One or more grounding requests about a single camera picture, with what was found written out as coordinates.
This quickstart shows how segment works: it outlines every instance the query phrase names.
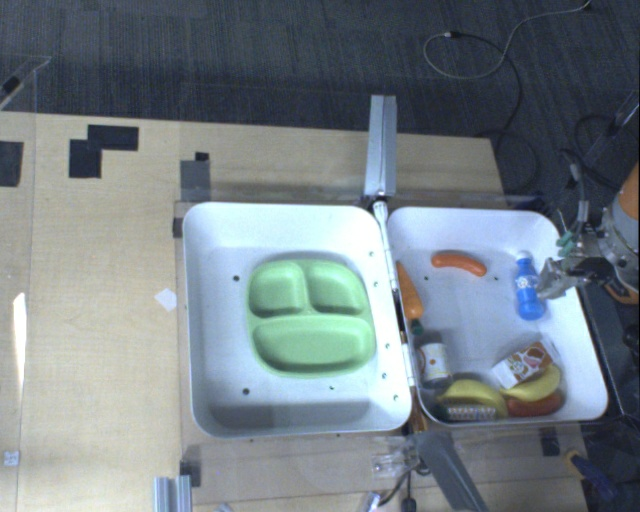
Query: can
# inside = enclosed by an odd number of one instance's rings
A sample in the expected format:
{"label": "can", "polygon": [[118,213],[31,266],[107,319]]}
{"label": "can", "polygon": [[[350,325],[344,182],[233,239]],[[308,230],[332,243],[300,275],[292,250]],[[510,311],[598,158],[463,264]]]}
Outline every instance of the can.
{"label": "can", "polygon": [[427,343],[418,349],[418,366],[422,384],[426,388],[439,388],[451,381],[444,343]]}

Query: blue bottle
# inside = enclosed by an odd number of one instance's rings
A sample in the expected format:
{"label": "blue bottle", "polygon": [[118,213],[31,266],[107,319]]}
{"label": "blue bottle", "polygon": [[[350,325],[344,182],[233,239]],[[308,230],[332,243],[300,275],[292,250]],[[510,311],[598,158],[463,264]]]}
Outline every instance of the blue bottle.
{"label": "blue bottle", "polygon": [[516,255],[518,313],[524,320],[538,320],[544,314],[544,306],[536,293],[538,274],[533,268],[532,260],[533,256],[527,251],[521,251]]}

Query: white sticker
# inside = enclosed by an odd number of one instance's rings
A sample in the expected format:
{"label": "white sticker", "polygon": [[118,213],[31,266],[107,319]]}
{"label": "white sticker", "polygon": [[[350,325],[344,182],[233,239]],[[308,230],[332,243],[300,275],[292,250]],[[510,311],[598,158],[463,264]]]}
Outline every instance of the white sticker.
{"label": "white sticker", "polygon": [[16,467],[20,464],[20,452],[4,452],[4,465]]}
{"label": "white sticker", "polygon": [[178,305],[177,295],[169,290],[169,288],[165,288],[160,293],[156,294],[155,299],[167,311],[173,311]]}

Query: green plate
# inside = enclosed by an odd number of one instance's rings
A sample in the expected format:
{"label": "green plate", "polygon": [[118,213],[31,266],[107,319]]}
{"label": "green plate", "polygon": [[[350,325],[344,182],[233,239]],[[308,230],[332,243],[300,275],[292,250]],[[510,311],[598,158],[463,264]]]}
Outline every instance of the green plate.
{"label": "green plate", "polygon": [[375,353],[364,285],[354,272],[332,261],[260,265],[249,280],[247,318],[255,356],[281,375],[349,373]]}

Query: yellow banana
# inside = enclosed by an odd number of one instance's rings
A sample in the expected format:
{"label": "yellow banana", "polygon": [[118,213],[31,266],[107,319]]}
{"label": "yellow banana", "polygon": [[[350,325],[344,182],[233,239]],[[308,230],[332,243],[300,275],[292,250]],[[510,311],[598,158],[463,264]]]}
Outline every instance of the yellow banana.
{"label": "yellow banana", "polygon": [[521,384],[516,384],[512,388],[500,388],[503,395],[517,398],[523,402],[536,402],[549,396],[560,385],[561,372],[555,364],[547,366],[542,374]]}
{"label": "yellow banana", "polygon": [[486,405],[487,407],[495,408],[496,417],[507,417],[507,404],[500,393],[477,380],[461,379],[455,381],[438,397],[438,401],[450,404],[472,403]]}

